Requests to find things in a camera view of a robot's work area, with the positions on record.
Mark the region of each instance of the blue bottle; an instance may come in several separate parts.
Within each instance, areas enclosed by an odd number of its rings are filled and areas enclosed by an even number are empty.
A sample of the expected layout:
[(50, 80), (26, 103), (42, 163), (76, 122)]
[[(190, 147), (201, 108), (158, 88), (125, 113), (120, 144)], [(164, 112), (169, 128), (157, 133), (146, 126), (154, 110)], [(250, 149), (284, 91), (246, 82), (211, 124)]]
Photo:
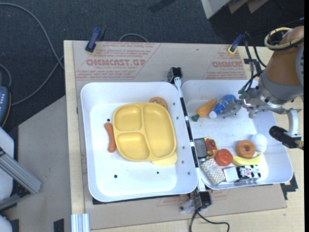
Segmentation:
[(234, 95), (223, 96), (223, 98), (215, 105), (214, 109), (209, 113), (209, 117), (216, 118), (222, 111), (225, 110), (226, 106), (232, 99), (236, 100), (236, 97)]

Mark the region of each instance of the toy donut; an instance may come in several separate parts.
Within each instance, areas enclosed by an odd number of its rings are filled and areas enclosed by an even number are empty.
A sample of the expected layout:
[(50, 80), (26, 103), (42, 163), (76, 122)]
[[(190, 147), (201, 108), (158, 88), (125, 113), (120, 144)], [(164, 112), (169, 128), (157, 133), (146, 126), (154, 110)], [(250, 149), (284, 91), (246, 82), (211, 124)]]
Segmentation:
[(236, 145), (236, 154), (240, 157), (250, 159), (255, 153), (255, 145), (249, 140), (241, 140)]
[(152, 98), (150, 99), (149, 102), (158, 103), (158, 104), (164, 106), (164, 107), (168, 110), (168, 104), (167, 104), (166, 101), (165, 101), (163, 98), (161, 98), (161, 97), (152, 97)]

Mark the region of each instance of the wooden table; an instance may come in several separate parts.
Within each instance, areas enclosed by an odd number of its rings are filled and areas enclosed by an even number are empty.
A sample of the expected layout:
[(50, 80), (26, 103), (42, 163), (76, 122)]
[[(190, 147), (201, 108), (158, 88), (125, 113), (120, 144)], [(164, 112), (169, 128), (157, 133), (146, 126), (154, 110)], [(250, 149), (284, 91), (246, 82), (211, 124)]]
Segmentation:
[[(265, 47), (259, 47), (258, 52), (260, 58), (265, 63), (271, 57), (272, 52)], [(71, 187), (71, 213), (84, 214), (84, 190), (82, 181), (82, 164), (79, 140), (79, 124), (76, 113), (77, 98), (75, 86), (75, 69), (73, 56), (73, 41), (64, 42), (65, 53), (65, 75), (66, 75), (66, 98), (67, 98), (67, 114), (68, 114), (68, 137), (69, 137), (69, 156), (70, 156), (70, 187)], [(241, 58), (247, 58), (244, 47), (239, 47)], [(303, 102), (297, 98), (293, 104), (294, 108), (303, 108)], [(304, 135), (303, 111), (299, 112), (299, 134)], [(288, 128), (287, 116), (275, 115), (279, 127)], [(211, 217), (209, 220), (214, 222), (228, 222), (230, 231), (264, 231), (264, 232), (300, 232), (305, 231), (304, 219), (304, 152), (300, 149), (288, 149), (289, 158), (291, 160), (298, 189), (296, 192), (288, 193), (287, 208), (232, 214), (219, 217)], [(120, 231), (166, 231), (166, 232), (186, 232), (188, 231), (190, 220), (177, 220), (171, 222), (158, 222), (152, 224), (118, 227), (111, 229), (95, 230), (96, 232), (120, 232)], [(201, 218), (195, 219), (193, 231), (226, 231), (226, 225), (205, 224)]]

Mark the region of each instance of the black carpet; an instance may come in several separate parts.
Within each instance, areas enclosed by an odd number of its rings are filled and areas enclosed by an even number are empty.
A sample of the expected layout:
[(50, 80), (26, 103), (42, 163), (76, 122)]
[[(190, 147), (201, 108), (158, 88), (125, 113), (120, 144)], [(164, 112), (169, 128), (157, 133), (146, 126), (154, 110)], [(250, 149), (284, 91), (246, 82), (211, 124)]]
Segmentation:
[[(207, 19), (201, 0), (0, 0), (0, 64), (12, 75), (11, 112), (4, 129), (15, 126), (65, 95), (64, 70), (57, 67), (49, 81), (33, 97), (57, 63), (41, 22), (60, 58), (64, 40), (90, 40), (94, 27), (105, 29), (105, 41), (118, 41), (136, 33), (149, 42), (230, 44), (248, 31), (256, 46), (281, 25), (303, 25), (304, 0), (269, 0), (250, 13), (245, 4), (234, 14), (226, 6)], [(125, 41), (143, 41), (126, 37)], [(2, 85), (8, 85), (0, 67)]]

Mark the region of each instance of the white egg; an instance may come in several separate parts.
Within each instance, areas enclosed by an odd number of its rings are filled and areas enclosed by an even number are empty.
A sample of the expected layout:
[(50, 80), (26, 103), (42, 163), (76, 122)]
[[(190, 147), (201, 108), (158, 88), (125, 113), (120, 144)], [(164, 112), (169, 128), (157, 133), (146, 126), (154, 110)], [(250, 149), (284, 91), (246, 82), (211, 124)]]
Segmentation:
[(264, 153), (267, 148), (267, 139), (263, 134), (255, 134), (251, 136), (250, 141), (254, 143), (257, 152)]

